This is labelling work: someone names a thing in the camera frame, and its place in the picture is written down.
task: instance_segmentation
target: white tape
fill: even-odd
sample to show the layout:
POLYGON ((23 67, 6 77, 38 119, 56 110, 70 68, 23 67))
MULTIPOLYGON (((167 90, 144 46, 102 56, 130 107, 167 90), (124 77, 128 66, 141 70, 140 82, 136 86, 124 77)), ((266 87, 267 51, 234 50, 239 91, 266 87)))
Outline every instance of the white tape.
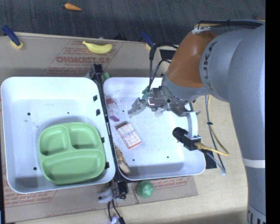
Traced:
POLYGON ((243 163, 245 166, 251 168, 266 168, 266 160, 251 160, 243 158, 243 163))

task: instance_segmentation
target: cardboard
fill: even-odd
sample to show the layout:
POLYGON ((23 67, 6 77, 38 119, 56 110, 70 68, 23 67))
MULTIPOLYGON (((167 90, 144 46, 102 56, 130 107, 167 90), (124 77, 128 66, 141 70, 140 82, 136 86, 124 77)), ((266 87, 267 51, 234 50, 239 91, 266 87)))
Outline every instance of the cardboard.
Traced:
MULTIPOLYGON (((11 46, 7 36, 0 36, 0 86, 5 79, 14 76, 84 77, 94 63, 102 64, 104 71, 114 77, 147 77, 149 74, 149 50, 145 43, 16 34, 23 42, 21 49, 11 46), (106 54, 93 54, 82 44, 83 41, 96 44, 111 43, 112 50, 106 54)), ((154 65, 160 59, 160 54, 157 52, 154 65)), ((160 67, 159 74, 164 73, 167 67, 160 67)), ((0 98, 0 130, 3 131, 1 111, 0 98)), ((2 131, 0 133, 6 223, 107 208, 107 203, 98 202, 98 193, 108 189, 108 184, 33 194, 20 194, 13 191, 7 183, 2 131)), ((198 195, 192 176, 150 181, 154 185, 154 193, 150 198, 139 197, 136 194, 137 183, 133 182, 128 184, 129 193, 124 201, 118 202, 118 206, 198 195)))

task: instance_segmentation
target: green ball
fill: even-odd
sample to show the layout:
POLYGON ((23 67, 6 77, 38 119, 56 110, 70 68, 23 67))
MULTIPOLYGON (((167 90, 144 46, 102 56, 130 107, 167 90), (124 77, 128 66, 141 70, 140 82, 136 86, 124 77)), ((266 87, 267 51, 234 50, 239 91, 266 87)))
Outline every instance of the green ball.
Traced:
POLYGON ((137 194, 143 198, 148 198, 154 192, 154 186, 150 181, 143 180, 138 184, 137 194))

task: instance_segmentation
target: dark gray floor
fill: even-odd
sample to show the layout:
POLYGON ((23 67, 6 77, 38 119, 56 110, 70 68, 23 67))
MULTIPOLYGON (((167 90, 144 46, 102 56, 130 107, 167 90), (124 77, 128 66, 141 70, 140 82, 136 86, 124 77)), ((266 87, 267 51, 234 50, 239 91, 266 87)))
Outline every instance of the dark gray floor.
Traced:
MULTIPOLYGON (((200 20, 266 19, 266 0, 0 0, 2 26, 13 31, 179 44, 200 20), (61 7, 69 2, 81 12, 61 7)), ((226 28, 217 28, 216 33, 226 28)))

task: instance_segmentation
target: wooden surface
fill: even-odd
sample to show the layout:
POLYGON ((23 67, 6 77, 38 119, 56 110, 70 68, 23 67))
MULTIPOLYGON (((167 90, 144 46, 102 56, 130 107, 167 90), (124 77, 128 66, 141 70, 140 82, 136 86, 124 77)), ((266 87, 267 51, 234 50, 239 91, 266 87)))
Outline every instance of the wooden surface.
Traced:
MULTIPOLYGON (((24 37, 28 37, 27 42, 29 42, 29 36, 30 35, 23 34, 23 39, 24 37)), ((41 35, 41 39, 38 39, 37 42, 40 46, 43 46, 44 49, 49 49, 45 46, 42 37, 43 36, 41 35)), ((43 59, 52 61, 56 57, 53 51, 47 56, 44 56, 41 52, 38 53, 37 47, 35 46, 34 53, 29 51, 29 48, 31 47, 25 48, 31 55, 30 57, 25 57, 22 55, 23 53, 21 54, 23 51, 15 51, 14 48, 5 45, 5 43, 7 43, 7 41, 0 42, 0 44, 2 44, 1 48, 4 49, 6 47, 6 52, 10 56, 17 57, 17 59, 15 59, 14 64, 10 64, 8 63, 8 56, 0 56, 0 62, 2 63, 2 66, 0 66, 0 83, 5 78, 14 75, 21 74, 23 76, 35 76, 39 73, 39 69, 41 68, 37 67, 41 66, 39 61, 43 62, 43 59)), ((149 51, 146 49, 145 44, 138 42, 119 42, 117 46, 119 48, 112 58, 112 63, 108 67, 110 75, 114 74, 113 76, 118 77, 131 76, 131 74, 139 77, 143 77, 145 74, 148 75, 149 51)), ((156 54, 154 67, 159 60, 160 55, 156 54)), ((199 97, 193 104, 193 108, 195 111, 201 111, 198 115, 198 134, 202 137, 202 143, 209 147, 213 147, 208 125, 206 124, 207 119, 204 97, 199 97)), ((227 174, 222 175, 220 168, 214 168, 207 169, 202 174, 194 176, 198 196, 119 207, 118 211, 125 219, 126 224, 245 223, 248 195, 247 180, 245 176, 245 168, 242 163, 241 152, 231 119, 229 104, 212 97, 210 101, 210 119, 214 124, 213 128, 218 138, 230 153, 229 156, 221 156, 227 174)), ((108 224, 110 221, 107 210, 98 210, 17 222, 17 224, 67 223, 108 224)))

